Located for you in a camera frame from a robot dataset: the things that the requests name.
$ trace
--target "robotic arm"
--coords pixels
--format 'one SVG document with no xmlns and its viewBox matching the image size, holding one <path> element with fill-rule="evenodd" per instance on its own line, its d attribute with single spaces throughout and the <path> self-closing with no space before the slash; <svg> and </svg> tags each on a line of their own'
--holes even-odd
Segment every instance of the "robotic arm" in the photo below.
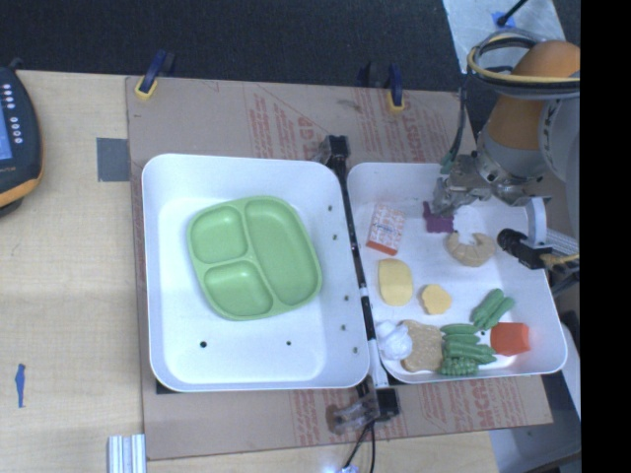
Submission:
<svg viewBox="0 0 631 473">
<path fill-rule="evenodd" d="M 484 54 L 501 47 L 523 47 L 527 52 L 509 74 L 480 66 Z M 467 70 L 468 77 L 500 96 L 478 135 L 476 150 L 471 155 L 457 155 L 452 148 L 442 170 L 448 175 L 436 183 L 432 213 L 450 216 L 462 205 L 495 196 L 509 205 L 528 205 L 529 216 L 544 216 L 544 200 L 533 198 L 526 187 L 550 170 L 566 184 L 570 220 L 578 240 L 579 47 L 562 40 L 540 40 L 521 31 L 498 32 L 471 49 Z M 545 238 L 545 222 L 533 219 L 530 226 L 524 243 L 536 248 Z"/>
</svg>

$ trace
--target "green plate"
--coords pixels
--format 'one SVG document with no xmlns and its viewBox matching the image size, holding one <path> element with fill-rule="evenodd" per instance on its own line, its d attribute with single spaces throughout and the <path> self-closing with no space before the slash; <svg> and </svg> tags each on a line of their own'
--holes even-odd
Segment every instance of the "green plate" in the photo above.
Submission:
<svg viewBox="0 0 631 473">
<path fill-rule="evenodd" d="M 208 303 L 232 320 L 259 319 L 308 303 L 322 274 L 298 213 L 274 196 L 204 209 L 190 220 L 188 253 Z"/>
</svg>

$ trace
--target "wooden surface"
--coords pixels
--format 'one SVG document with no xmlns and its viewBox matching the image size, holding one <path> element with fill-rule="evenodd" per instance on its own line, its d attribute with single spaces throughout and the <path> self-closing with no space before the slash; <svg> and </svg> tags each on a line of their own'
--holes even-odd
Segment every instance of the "wooden surface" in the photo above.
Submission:
<svg viewBox="0 0 631 473">
<path fill-rule="evenodd" d="M 39 118 L 45 170 L 0 218 L 0 471 L 102 473 L 108 437 L 143 433 L 129 183 L 97 175 L 97 139 L 127 138 L 124 77 L 18 74 Z M 334 472 L 351 449 L 152 461 L 147 471 Z M 353 461 L 362 471 L 370 451 L 364 443 Z M 497 466 L 484 432 L 378 441 L 376 471 Z"/>
</svg>

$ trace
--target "white tray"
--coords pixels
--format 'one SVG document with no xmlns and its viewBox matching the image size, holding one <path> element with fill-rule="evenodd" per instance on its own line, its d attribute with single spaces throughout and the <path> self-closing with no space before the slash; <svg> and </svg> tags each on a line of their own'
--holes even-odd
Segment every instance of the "white tray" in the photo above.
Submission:
<svg viewBox="0 0 631 473">
<path fill-rule="evenodd" d="M 206 302 L 189 260 L 186 226 L 201 209 L 254 195 L 298 212 L 322 272 L 308 304 L 249 321 Z M 176 391 L 350 387 L 369 351 L 335 174 L 314 162 L 160 155 L 143 169 L 150 361 Z"/>
<path fill-rule="evenodd" d="M 349 172 L 349 196 L 375 323 L 406 318 L 436 326 L 470 322 L 471 311 L 491 289 L 500 288 L 516 300 L 515 307 L 502 320 L 529 326 L 530 351 L 512 357 L 496 356 L 496 362 L 480 367 L 474 377 L 559 371 L 565 364 L 567 345 L 544 270 L 527 269 L 500 247 L 482 266 L 467 267 L 447 253 L 447 235 L 427 232 L 423 202 L 431 203 L 439 172 L 438 165 L 369 163 L 359 164 Z M 413 276 L 414 297 L 404 306 L 385 304 L 379 292 L 378 262 L 390 256 L 365 246 L 378 202 L 402 210 L 406 216 L 399 252 L 394 256 L 407 263 Z M 493 239 L 504 228 L 527 233 L 526 209 L 510 207 L 496 198 L 476 201 L 458 209 L 454 227 L 463 242 L 470 241 L 475 232 Z M 453 304 L 446 313 L 430 315 L 423 309 L 417 294 L 427 284 L 440 284 L 452 295 Z M 489 343 L 488 334 L 482 338 L 482 343 Z M 383 360 L 383 365 L 392 376 L 407 383 L 457 379 L 429 371 L 407 372 L 399 361 Z"/>
</svg>

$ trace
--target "cardboard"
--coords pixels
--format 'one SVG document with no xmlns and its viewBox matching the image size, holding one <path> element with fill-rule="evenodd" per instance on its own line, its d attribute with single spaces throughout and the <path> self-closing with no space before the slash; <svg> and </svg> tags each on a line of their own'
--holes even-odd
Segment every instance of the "cardboard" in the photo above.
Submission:
<svg viewBox="0 0 631 473">
<path fill-rule="evenodd" d="M 145 101 L 126 80 L 136 254 L 142 397 L 150 460 L 352 442 L 327 412 L 358 399 L 355 389 L 173 393 L 151 371 L 143 242 L 142 168 L 162 153 L 310 160 L 326 135 L 346 135 L 349 169 L 361 162 L 438 162 L 457 131 L 456 94 L 160 78 Z M 462 152 L 473 149 L 469 126 Z M 397 439 L 549 424 L 540 376 L 397 385 L 400 414 L 376 428 Z"/>
</svg>

